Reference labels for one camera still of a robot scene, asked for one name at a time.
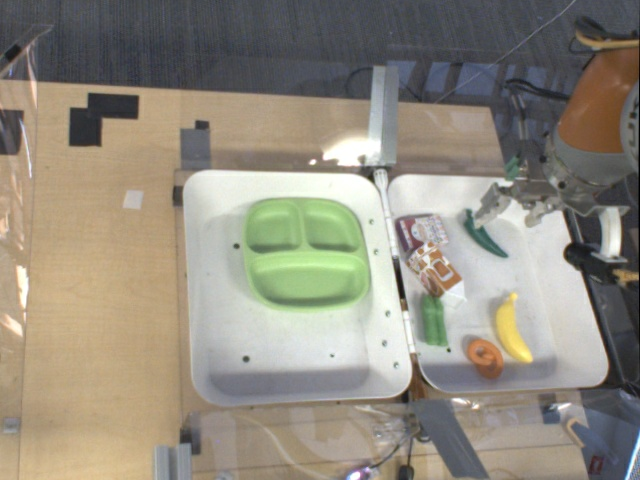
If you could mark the purple and white carton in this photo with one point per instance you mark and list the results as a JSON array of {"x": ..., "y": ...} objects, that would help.
[{"x": 422, "y": 230}]

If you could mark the white plastic tray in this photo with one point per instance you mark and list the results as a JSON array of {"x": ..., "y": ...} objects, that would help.
[
  {"x": 300, "y": 348},
  {"x": 555, "y": 298}
]

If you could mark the yellow banana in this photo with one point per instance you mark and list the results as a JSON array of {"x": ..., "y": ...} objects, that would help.
[{"x": 510, "y": 330}]

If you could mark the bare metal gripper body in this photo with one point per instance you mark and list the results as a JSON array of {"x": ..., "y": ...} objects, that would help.
[{"x": 537, "y": 185}]

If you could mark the dark green chili pepper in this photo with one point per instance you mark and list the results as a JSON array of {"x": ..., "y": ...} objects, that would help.
[{"x": 482, "y": 240}]

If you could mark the black cylinder on white bracket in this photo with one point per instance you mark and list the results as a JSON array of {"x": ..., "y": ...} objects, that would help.
[{"x": 592, "y": 260}]

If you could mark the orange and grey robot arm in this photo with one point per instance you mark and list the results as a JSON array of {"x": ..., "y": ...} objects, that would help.
[{"x": 595, "y": 108}]

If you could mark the brown and white carton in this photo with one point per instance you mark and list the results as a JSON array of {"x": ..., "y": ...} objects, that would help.
[{"x": 437, "y": 270}]

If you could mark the green divided plate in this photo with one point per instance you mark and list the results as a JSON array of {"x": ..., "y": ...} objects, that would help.
[{"x": 305, "y": 273}]

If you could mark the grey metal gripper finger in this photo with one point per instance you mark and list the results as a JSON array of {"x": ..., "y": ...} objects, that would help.
[
  {"x": 492, "y": 205},
  {"x": 539, "y": 213}
]

